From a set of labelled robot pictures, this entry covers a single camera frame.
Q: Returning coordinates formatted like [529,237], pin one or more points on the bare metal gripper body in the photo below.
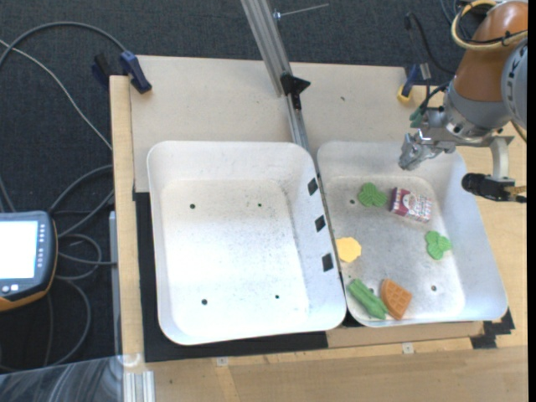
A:
[448,130]

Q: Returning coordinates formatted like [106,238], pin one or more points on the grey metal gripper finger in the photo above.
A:
[430,152]
[408,157]

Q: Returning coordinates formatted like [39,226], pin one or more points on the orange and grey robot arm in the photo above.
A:
[481,69]

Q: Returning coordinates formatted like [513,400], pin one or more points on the green broccoli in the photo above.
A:
[437,245]
[372,195]

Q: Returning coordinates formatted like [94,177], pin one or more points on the white plastic tray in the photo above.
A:
[230,245]
[402,258]

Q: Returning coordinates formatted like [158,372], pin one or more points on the yellow biscuit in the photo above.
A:
[348,249]

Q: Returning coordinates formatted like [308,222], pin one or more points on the orange waffle slice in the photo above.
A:
[395,299]

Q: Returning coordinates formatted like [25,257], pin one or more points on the green corn cob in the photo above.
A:
[367,300]

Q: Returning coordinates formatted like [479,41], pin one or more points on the pale flat board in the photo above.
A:
[218,107]

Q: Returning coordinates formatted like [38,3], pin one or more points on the black cylinder on white bracket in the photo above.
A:
[488,184]

